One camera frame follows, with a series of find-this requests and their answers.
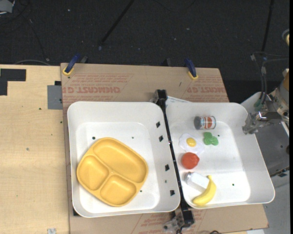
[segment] red tomato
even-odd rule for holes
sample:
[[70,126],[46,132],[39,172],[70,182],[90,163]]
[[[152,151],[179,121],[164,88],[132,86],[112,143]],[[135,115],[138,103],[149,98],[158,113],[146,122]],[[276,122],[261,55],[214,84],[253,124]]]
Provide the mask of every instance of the red tomato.
[[192,169],[197,166],[199,163],[200,158],[191,152],[185,153],[181,158],[181,163],[184,166],[184,168]]

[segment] white tray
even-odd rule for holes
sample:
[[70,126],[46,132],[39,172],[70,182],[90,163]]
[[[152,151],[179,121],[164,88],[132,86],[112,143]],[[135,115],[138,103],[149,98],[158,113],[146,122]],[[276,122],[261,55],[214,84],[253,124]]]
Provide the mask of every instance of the white tray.
[[[269,203],[274,199],[274,187],[267,171],[255,135],[245,135],[242,126],[247,118],[246,109],[237,103],[184,103],[167,106],[171,140],[181,177],[186,202],[193,208],[206,209],[233,205]],[[196,130],[196,116],[214,116],[216,128]],[[179,137],[189,133],[203,142],[203,133],[211,132],[218,138],[217,146],[205,145],[199,164],[185,169],[181,157],[185,153],[178,145]],[[217,186],[214,198],[205,206],[196,206],[192,200],[198,191],[184,181],[185,173],[192,171],[212,175]]]
[[[79,215],[100,217],[171,212],[179,206],[180,193],[164,115],[159,106],[151,102],[75,102],[68,108],[67,117],[72,200]],[[96,140],[103,137],[121,141],[148,164],[149,172],[141,192],[122,207],[101,202],[77,180],[76,169],[83,155]]]

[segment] dark floor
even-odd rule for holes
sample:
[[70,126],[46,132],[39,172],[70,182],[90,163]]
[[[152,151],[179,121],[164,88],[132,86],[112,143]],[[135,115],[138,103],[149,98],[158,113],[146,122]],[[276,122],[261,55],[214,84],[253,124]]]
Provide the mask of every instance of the dark floor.
[[[219,68],[230,101],[240,103],[261,89],[251,53],[289,56],[290,0],[135,0],[100,44],[129,2],[16,0],[0,15],[0,64],[59,65],[76,53],[104,64],[184,66],[189,58]],[[268,92],[288,67],[288,59],[268,63]]]

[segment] metal stand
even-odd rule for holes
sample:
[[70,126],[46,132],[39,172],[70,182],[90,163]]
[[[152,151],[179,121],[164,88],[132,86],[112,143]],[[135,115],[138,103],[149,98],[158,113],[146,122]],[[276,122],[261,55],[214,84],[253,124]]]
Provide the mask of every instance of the metal stand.
[[167,131],[167,136],[168,136],[170,152],[171,152],[172,160],[174,162],[174,168],[176,171],[176,177],[177,177],[180,198],[181,198],[180,207],[181,207],[181,214],[182,214],[182,220],[183,220],[182,221],[183,225],[181,226],[181,228],[187,228],[187,227],[190,227],[194,223],[194,218],[193,218],[192,211],[189,210],[189,206],[184,198],[184,194],[182,191],[181,180],[180,180],[178,167],[177,167],[177,160],[176,160],[175,152],[174,152],[174,149],[172,146],[170,130],[169,130],[169,125],[168,125],[168,119],[167,119],[167,115],[166,115],[166,100],[167,100],[167,98],[168,97],[167,97],[166,90],[156,90],[153,102],[161,107],[163,114],[164,114],[164,120],[165,120],[165,125],[166,125],[166,131]]

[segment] banana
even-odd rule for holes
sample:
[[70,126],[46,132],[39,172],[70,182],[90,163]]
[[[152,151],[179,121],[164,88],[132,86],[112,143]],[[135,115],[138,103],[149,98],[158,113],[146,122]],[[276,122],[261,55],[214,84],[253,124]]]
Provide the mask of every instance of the banana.
[[200,195],[198,195],[197,197],[195,197],[194,200],[192,201],[195,205],[202,206],[207,204],[208,202],[212,200],[212,198],[214,197],[216,193],[216,185],[212,181],[211,175],[208,175],[208,178],[209,178],[209,184],[206,190]]

